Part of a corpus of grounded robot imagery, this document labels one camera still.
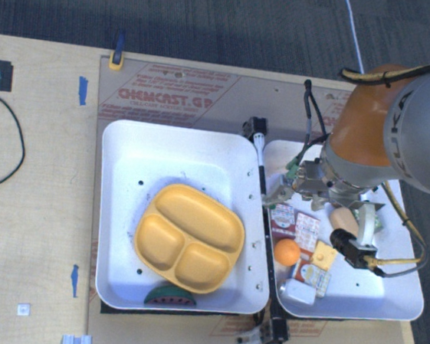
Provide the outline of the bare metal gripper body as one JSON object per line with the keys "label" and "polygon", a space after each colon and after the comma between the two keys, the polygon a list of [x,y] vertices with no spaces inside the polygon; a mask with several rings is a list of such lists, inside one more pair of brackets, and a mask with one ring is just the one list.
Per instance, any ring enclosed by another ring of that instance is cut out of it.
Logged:
{"label": "bare metal gripper body", "polygon": [[322,199],[348,207],[371,189],[346,181],[327,162],[310,160],[300,164],[292,186],[296,193],[310,200]]}

